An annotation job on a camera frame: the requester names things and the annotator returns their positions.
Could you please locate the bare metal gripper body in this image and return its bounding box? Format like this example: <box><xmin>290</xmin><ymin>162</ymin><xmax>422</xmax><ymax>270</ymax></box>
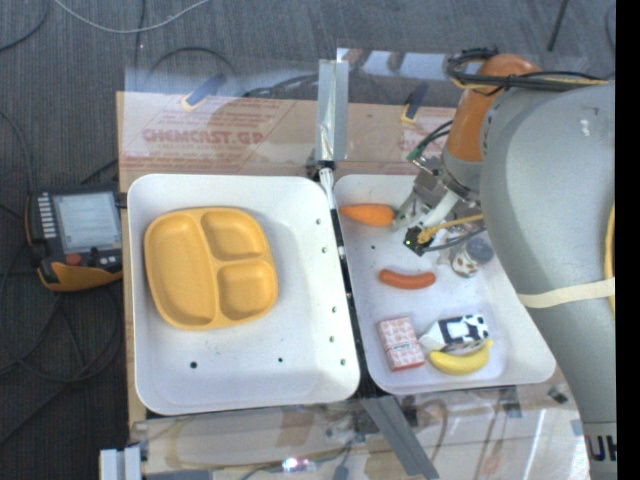
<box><xmin>412</xmin><ymin>164</ymin><xmax>475</xmax><ymax>210</ymax></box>

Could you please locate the orange carrot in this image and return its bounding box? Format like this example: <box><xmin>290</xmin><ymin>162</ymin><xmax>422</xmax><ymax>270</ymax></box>
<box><xmin>338</xmin><ymin>203</ymin><xmax>397</xmax><ymax>228</ymax></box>

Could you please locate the orange sausage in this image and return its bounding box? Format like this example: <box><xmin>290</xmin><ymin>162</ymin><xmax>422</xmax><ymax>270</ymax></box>
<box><xmin>377</xmin><ymin>267</ymin><xmax>437</xmax><ymax>291</ymax></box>

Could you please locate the small patterned can, grey lid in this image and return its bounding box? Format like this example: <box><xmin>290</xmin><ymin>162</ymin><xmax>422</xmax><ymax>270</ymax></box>
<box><xmin>449</xmin><ymin>237</ymin><xmax>496</xmax><ymax>279</ymax></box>

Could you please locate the white plastic tray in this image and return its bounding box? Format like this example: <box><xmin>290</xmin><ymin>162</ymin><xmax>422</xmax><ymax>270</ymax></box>
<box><xmin>332</xmin><ymin>173</ymin><xmax>558</xmax><ymax>396</ymax></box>
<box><xmin>126</xmin><ymin>173</ymin><xmax>362</xmax><ymax>416</ymax></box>

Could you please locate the black and white carton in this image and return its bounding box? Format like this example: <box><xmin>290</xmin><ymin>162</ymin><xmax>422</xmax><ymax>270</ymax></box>
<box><xmin>417</xmin><ymin>313</ymin><xmax>491</xmax><ymax>355</ymax></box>

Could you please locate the pink patterned carton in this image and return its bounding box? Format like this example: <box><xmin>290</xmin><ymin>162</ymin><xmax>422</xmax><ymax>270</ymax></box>
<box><xmin>376</xmin><ymin>316</ymin><xmax>427</xmax><ymax>373</ymax></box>

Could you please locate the yellow banana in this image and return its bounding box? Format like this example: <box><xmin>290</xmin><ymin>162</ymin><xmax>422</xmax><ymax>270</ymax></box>
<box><xmin>427</xmin><ymin>338</ymin><xmax>495</xmax><ymax>376</ymax></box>

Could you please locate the brown cardboard board, red print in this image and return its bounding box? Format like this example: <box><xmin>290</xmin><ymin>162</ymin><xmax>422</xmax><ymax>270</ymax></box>
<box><xmin>115</xmin><ymin>90</ymin><xmax>576</xmax><ymax>475</ymax></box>

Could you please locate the yellow divided plate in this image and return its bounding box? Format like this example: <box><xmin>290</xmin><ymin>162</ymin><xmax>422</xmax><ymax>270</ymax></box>
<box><xmin>143</xmin><ymin>206</ymin><xmax>280</xmax><ymax>332</ymax></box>

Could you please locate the black cylinder on white bracket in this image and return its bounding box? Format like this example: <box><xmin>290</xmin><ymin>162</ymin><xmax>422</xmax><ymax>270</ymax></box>
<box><xmin>403</xmin><ymin>190</ymin><xmax>460</xmax><ymax>257</ymax></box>

